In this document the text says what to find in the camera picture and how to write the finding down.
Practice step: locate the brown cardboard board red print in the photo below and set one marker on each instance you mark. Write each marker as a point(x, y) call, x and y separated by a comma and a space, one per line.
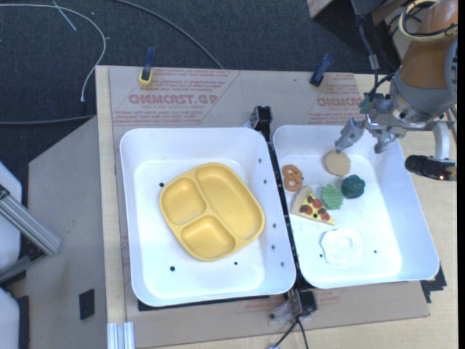
point(225, 96)

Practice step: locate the pizza slice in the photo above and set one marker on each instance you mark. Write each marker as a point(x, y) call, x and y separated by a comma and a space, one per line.
point(310, 206)

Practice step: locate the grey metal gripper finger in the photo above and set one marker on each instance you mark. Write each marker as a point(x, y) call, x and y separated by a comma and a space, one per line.
point(348, 135)
point(384, 141)

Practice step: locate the orange pretzel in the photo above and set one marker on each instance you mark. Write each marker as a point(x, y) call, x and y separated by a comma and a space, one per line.
point(291, 177)

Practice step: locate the yellow divided plate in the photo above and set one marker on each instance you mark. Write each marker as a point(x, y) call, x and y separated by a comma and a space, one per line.
point(212, 211)

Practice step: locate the light green grapes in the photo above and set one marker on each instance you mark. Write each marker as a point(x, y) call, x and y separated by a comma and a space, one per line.
point(331, 196)

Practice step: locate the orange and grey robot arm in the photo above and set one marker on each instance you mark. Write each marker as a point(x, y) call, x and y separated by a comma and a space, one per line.
point(427, 67)

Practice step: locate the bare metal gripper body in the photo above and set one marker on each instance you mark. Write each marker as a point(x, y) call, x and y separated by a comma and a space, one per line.
point(394, 116)

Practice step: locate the dark green broccoli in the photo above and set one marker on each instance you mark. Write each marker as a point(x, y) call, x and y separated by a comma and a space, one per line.
point(353, 187)

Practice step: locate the tan round biscuit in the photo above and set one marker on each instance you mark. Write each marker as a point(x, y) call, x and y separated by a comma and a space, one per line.
point(338, 163)

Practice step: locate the white fried egg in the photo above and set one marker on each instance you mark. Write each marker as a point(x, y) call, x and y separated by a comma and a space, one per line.
point(341, 246)

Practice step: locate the black cylinder on white bracket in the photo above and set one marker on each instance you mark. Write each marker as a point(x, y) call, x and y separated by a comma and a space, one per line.
point(434, 156)

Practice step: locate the white plastic tray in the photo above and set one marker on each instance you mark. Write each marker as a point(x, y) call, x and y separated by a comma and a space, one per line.
point(399, 209)
point(152, 151)

